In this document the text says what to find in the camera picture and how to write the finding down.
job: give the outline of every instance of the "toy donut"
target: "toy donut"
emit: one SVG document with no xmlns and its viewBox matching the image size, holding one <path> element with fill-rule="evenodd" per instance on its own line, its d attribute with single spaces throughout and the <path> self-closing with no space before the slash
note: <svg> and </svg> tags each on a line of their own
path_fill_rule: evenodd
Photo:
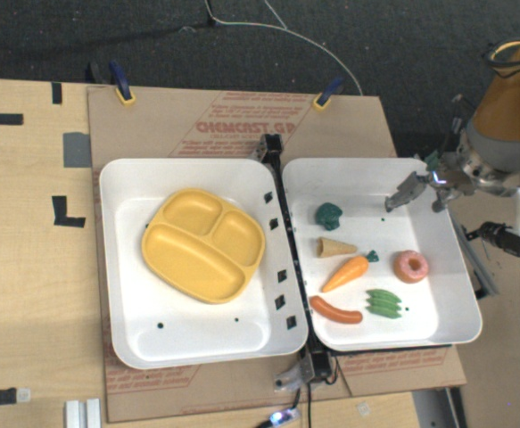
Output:
<svg viewBox="0 0 520 428">
<path fill-rule="evenodd" d="M 403 282 L 414 284 L 428 275 L 428 262 L 416 251 L 400 252 L 394 260 L 394 273 Z"/>
</svg>

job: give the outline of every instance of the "blue clamp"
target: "blue clamp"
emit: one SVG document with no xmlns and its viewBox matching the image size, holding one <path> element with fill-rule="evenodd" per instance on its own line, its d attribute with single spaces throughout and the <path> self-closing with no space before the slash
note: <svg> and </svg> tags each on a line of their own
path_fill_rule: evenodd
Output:
<svg viewBox="0 0 520 428">
<path fill-rule="evenodd" d="M 323 92 L 315 97 L 313 100 L 313 106 L 319 110 L 324 110 L 329 103 L 331 102 L 329 99 L 333 94 L 340 94 L 343 90 L 343 81 L 344 78 L 337 77 L 331 81 L 331 83 L 325 88 Z"/>
<path fill-rule="evenodd" d="M 125 76 L 123 69 L 115 61 L 110 61 L 109 70 L 111 70 L 111 76 L 117 85 L 115 92 L 117 93 L 120 101 L 125 106 L 133 104 L 136 101 L 136 96 L 128 86 L 127 77 Z"/>
</svg>

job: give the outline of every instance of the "black hole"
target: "black hole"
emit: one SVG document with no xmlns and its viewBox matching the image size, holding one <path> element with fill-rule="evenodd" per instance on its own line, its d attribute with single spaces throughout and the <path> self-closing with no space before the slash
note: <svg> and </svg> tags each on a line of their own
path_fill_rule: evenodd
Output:
<svg viewBox="0 0 520 428">
<path fill-rule="evenodd" d="M 280 295 L 276 298 L 276 309 L 281 309 L 285 305 L 285 296 Z"/>
<path fill-rule="evenodd" d="M 295 316 L 288 317 L 287 318 L 287 329 L 291 330 L 295 326 L 297 326 L 297 320 L 295 319 Z"/>
</svg>

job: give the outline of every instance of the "ice cream cone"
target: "ice cream cone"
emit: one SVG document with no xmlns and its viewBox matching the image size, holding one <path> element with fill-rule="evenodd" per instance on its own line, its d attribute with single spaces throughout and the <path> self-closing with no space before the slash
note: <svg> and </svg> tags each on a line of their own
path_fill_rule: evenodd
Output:
<svg viewBox="0 0 520 428">
<path fill-rule="evenodd" d="M 357 246 L 328 238 L 317 239 L 317 255 L 318 257 L 332 257 L 334 255 L 343 255 L 346 253 L 354 253 Z"/>
</svg>

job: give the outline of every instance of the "white tray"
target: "white tray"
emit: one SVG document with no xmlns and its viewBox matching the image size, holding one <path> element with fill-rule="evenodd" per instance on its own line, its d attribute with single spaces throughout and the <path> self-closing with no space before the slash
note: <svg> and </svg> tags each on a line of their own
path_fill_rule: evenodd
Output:
<svg viewBox="0 0 520 428">
<path fill-rule="evenodd" d="M 143 260 L 146 224 L 168 196 L 188 187 L 232 202 L 266 236 L 252 280 L 225 304 L 179 292 Z M 294 353 L 305 343 L 307 320 L 274 179 L 265 166 L 230 159 L 115 160 L 103 168 L 100 188 L 112 342 L 124 363 L 146 369 L 268 357 Z M 271 229 L 274 218 L 278 227 Z"/>
<path fill-rule="evenodd" d="M 346 260 L 318 258 L 319 236 L 353 243 L 361 254 L 374 250 L 380 259 L 370 263 L 361 278 L 322 294 L 337 308 L 360 310 L 364 317 L 358 325 L 343 325 L 313 314 L 315 334 L 333 350 L 470 342 L 481 332 L 482 318 L 449 214 L 432 211 L 433 189 L 390 213 L 384 209 L 385 198 L 412 171 L 424 174 L 425 164 L 414 159 L 298 159 L 285 166 L 284 185 L 308 296 L 320 295 L 327 278 Z M 324 202 L 343 210 L 341 225 L 333 231 L 315 222 Z M 405 284 L 392 271 L 395 254 L 406 249 L 423 253 L 429 262 L 430 275 L 420 283 Z M 366 290 L 372 288 L 396 293 L 403 301 L 402 318 L 368 313 Z"/>
</svg>

